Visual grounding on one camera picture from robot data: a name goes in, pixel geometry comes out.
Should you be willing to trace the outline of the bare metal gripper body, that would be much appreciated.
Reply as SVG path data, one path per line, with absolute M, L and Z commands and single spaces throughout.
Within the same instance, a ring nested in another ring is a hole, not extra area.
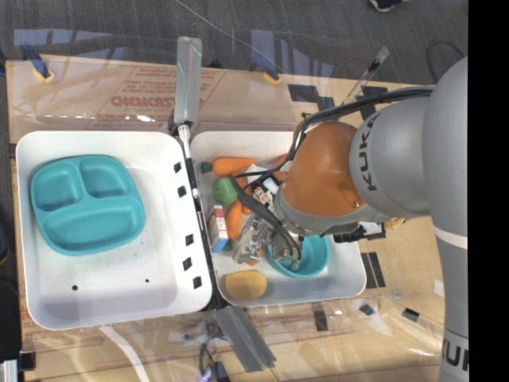
M 303 260 L 303 239 L 284 226 L 271 226 L 258 215 L 251 215 L 232 244 L 235 263 L 255 264 L 266 257 L 287 269 L 297 270 Z

